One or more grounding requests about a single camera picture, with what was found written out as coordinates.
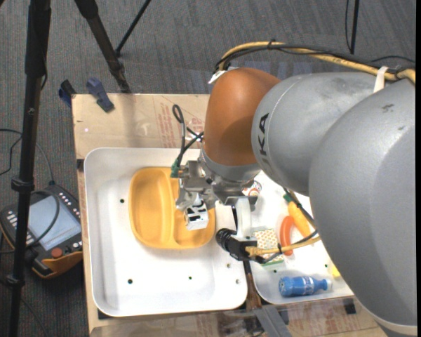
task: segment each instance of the white tray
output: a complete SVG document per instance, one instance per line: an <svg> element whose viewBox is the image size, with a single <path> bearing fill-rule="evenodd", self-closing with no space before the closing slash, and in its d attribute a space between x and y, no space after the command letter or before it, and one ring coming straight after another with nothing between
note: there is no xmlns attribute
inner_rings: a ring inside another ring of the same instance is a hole
<svg viewBox="0 0 421 337"><path fill-rule="evenodd" d="M84 162L91 281L97 307L113 317L230 310L246 299L243 263L214 237L196 249L142 245L133 234L128 192L143 167L171 166L179 149L98 148ZM183 161L196 159L188 150ZM215 231L235 228L231 213L216 207Z"/></svg>
<svg viewBox="0 0 421 337"><path fill-rule="evenodd" d="M262 186L262 191L251 213L251 227L256 230L274 228L277 229L280 216L288 214L287 204L283 188L272 181L263 172L260 172L255 180ZM312 214L309 197L296 194L302 206ZM292 242L302 239L301 234L292 229ZM272 304L288 304L309 300L321 300L325 298L336 298L353 296L351 289L341 277L334 278L331 273L332 261L324 248L323 242L293 250L293 255L283 256L281 263L262 266L259 263L251 262L251 270L255 288L259 295ZM282 277L312 276L317 279L327 278L333 283L330 291L317 291L310 296L283 297L279 292L279 280Z"/></svg>

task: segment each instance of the blue clamp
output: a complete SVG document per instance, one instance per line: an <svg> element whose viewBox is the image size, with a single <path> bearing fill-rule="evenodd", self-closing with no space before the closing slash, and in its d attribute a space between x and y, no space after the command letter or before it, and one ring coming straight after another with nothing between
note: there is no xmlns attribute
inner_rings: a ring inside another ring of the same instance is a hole
<svg viewBox="0 0 421 337"><path fill-rule="evenodd" d="M111 103L111 101L109 100L106 90L99 79L97 79L96 77L91 77L87 81L86 86L89 90L89 93L98 98L97 104L99 104L99 106L104 111L108 112L114 108L114 104Z"/></svg>
<svg viewBox="0 0 421 337"><path fill-rule="evenodd" d="M76 94L76 91L70 84L69 80L64 80L61 83L61 87L58 90L59 97L64 101L68 107L72 108L72 95Z"/></svg>

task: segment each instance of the blue bottle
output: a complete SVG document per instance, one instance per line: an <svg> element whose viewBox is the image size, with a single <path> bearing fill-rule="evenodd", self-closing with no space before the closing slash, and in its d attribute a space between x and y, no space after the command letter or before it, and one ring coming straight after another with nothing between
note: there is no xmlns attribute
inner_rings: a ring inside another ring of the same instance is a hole
<svg viewBox="0 0 421 337"><path fill-rule="evenodd" d="M320 289L327 291L331 287L331 280L310 276L282 277L279 280L279 292L284 297L313 295Z"/></svg>

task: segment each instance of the cable tie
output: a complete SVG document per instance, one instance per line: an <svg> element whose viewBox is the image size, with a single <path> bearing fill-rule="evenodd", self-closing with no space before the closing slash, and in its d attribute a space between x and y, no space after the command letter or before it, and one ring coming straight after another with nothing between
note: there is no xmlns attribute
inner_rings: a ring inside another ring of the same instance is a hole
<svg viewBox="0 0 421 337"><path fill-rule="evenodd" d="M272 49L272 44L276 42L276 39L271 39L267 45L267 50L271 50Z"/></svg>
<svg viewBox="0 0 421 337"><path fill-rule="evenodd" d="M373 92L378 92L379 90L382 90L384 88L384 86L385 86L385 72L388 69L389 69L388 66L382 66L377 71L376 82L374 84Z"/></svg>
<svg viewBox="0 0 421 337"><path fill-rule="evenodd" d="M210 78L208 84L213 84L220 76L222 76L227 70L218 70L212 77Z"/></svg>

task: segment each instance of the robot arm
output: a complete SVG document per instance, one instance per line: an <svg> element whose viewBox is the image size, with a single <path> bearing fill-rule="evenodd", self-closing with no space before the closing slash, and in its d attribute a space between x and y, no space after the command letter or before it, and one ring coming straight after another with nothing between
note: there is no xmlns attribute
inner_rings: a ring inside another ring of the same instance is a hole
<svg viewBox="0 0 421 337"><path fill-rule="evenodd" d="M263 170L309 197L329 256L385 333L416 336L415 72L385 75L375 91L371 69L283 81L249 68L225 72L210 95L201 156L180 174L177 205L188 205L190 192L209 207L237 205L243 231L217 239L248 258L241 249L255 197L243 189Z"/></svg>

